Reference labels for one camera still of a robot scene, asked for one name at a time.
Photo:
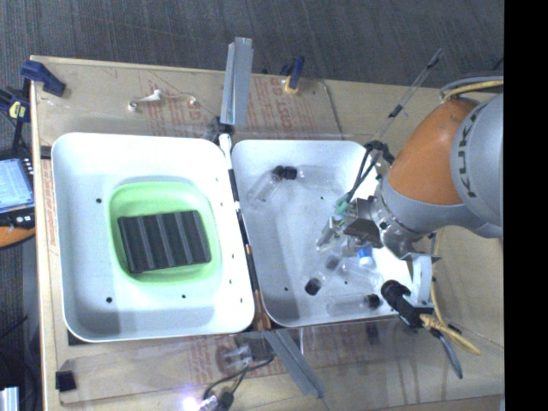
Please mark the black ribbed rectangular block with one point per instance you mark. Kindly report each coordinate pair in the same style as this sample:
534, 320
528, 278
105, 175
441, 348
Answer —
164, 240

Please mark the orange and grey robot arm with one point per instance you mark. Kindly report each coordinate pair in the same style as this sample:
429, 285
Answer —
428, 165

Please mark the white plastic tray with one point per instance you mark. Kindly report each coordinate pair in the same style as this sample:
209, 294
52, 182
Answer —
85, 229
282, 246

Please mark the clear plastic bottle, black cap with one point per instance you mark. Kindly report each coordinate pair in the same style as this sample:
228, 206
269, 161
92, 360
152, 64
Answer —
267, 186
319, 281
355, 304

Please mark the green plate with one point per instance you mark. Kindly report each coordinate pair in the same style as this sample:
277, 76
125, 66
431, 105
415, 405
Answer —
160, 195

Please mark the clear plastic bottle, blue cap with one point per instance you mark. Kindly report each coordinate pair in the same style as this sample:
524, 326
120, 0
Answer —
364, 270

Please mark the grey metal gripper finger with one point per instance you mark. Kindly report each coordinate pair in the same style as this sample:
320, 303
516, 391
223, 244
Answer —
349, 243
329, 231

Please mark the black cylinder on white bracket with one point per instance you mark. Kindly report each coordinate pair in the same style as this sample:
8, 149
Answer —
402, 300

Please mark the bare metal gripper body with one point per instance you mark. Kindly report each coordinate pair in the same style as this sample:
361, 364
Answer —
363, 226

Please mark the brown cardboard board, red print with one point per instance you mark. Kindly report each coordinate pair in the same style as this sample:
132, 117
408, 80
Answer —
128, 371

